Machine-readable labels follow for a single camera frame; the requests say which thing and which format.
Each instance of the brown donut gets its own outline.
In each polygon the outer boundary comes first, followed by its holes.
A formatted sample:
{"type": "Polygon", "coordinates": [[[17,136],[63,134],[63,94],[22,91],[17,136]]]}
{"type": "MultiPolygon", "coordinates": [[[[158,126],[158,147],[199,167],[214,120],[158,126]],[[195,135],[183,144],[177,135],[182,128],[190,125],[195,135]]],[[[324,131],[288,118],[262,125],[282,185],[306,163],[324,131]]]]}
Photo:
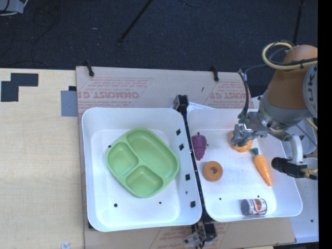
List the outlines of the brown donut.
{"type": "Polygon", "coordinates": [[[203,175],[208,181],[217,181],[223,175],[223,167],[214,160],[208,161],[203,167],[203,175]]]}

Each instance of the green divided plate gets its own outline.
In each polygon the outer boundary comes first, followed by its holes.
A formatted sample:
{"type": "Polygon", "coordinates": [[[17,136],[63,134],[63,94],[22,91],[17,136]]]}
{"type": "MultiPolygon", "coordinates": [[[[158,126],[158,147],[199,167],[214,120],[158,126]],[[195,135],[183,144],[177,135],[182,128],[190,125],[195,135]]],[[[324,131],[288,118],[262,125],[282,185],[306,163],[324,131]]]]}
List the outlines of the green divided plate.
{"type": "Polygon", "coordinates": [[[108,149],[106,165],[130,193],[141,198],[160,192],[180,167],[172,149],[145,128],[132,129],[120,137],[108,149]]]}

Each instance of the can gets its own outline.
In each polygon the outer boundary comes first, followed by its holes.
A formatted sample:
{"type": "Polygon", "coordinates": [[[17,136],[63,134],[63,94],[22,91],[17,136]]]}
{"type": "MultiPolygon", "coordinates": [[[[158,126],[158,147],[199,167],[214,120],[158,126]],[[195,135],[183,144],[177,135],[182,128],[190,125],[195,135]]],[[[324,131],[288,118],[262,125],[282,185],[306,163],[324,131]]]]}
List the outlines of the can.
{"type": "Polygon", "coordinates": [[[265,215],[267,205],[263,198],[243,199],[241,202],[241,211],[244,216],[265,215]]]}

